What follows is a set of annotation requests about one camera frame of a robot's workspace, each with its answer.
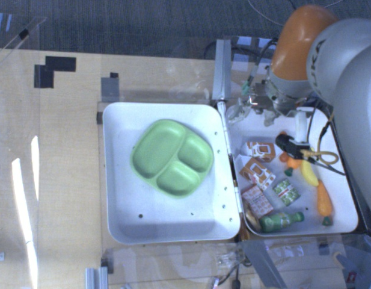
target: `toy soda bottle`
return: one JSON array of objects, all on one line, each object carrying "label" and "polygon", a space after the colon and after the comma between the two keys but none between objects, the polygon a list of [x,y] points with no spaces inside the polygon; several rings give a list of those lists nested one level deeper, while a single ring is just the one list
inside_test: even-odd
[{"label": "toy soda bottle", "polygon": [[259,222],[263,232],[274,232],[290,226],[295,222],[302,222],[304,214],[297,212],[294,214],[276,213],[270,216],[263,216]]}]

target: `green plate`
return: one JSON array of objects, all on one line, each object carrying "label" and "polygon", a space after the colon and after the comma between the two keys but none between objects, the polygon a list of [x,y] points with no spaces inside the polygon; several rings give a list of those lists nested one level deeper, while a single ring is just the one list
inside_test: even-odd
[{"label": "green plate", "polygon": [[211,147],[173,120],[158,120],[138,140],[130,165],[144,181],[176,198],[193,193],[213,164]]}]

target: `black corner bracket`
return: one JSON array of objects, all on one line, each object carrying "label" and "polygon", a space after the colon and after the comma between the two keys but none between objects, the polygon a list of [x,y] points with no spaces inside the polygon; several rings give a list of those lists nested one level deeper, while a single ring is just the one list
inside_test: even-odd
[{"label": "black corner bracket", "polygon": [[34,88],[54,88],[54,72],[75,72],[76,58],[46,56],[45,65],[34,66]]}]

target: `green bottle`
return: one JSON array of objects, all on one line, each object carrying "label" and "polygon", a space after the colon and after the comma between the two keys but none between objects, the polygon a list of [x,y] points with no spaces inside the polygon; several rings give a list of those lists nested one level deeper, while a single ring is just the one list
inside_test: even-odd
[{"label": "green bottle", "polygon": [[290,226],[295,222],[302,222],[304,214],[297,212],[294,214],[276,213],[270,216],[263,216],[259,222],[263,232],[274,232]]}]

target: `yellow banana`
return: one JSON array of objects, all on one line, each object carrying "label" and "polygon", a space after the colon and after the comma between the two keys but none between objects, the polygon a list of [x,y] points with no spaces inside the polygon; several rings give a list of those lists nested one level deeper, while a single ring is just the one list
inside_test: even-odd
[{"label": "yellow banana", "polygon": [[317,187],[319,185],[319,180],[317,179],[316,175],[312,171],[311,164],[303,160],[300,165],[301,174],[303,175],[304,179],[307,181],[308,184]]}]

